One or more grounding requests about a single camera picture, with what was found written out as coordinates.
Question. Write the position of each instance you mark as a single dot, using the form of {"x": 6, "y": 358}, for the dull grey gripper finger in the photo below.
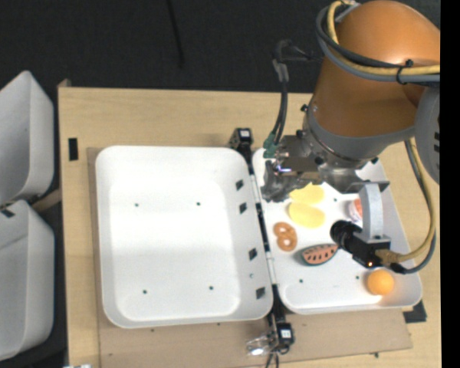
{"x": 289, "y": 185}
{"x": 270, "y": 182}

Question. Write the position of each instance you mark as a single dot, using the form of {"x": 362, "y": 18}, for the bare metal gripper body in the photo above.
{"x": 297, "y": 155}

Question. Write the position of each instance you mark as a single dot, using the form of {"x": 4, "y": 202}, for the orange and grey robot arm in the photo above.
{"x": 368, "y": 90}

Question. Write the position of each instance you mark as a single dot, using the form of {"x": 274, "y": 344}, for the yellow potato chip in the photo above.
{"x": 306, "y": 216}
{"x": 308, "y": 194}

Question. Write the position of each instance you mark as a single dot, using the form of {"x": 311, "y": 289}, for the brown pretzel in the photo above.
{"x": 284, "y": 237}

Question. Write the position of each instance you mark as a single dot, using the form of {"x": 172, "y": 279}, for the pink and white round thing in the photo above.
{"x": 355, "y": 210}

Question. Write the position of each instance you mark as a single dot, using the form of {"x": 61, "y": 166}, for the red and green watermelon slice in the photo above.
{"x": 318, "y": 255}

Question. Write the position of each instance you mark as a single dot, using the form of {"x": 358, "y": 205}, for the white plastic tray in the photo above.
{"x": 176, "y": 244}
{"x": 329, "y": 286}

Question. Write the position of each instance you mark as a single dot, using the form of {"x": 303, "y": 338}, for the orange ball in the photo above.
{"x": 380, "y": 282}

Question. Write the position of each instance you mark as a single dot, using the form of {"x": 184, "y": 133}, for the black cylinder on white bracket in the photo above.
{"x": 370, "y": 213}

